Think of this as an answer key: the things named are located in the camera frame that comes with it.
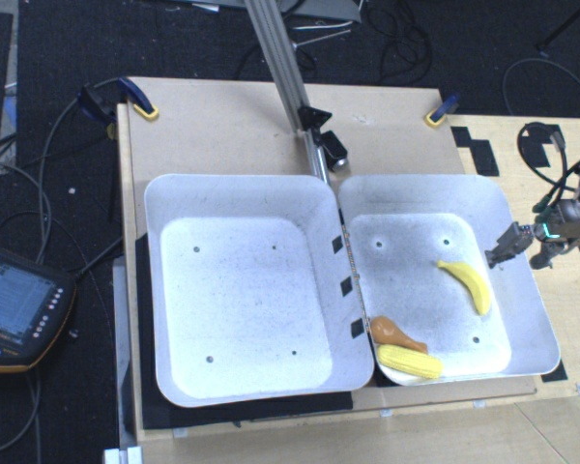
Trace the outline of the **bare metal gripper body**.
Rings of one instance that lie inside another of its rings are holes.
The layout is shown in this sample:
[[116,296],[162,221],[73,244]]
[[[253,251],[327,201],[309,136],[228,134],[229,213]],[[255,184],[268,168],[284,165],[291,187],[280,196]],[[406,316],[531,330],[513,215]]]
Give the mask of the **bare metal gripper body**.
[[565,252],[580,251],[580,201],[562,199],[544,223],[545,242],[558,244]]

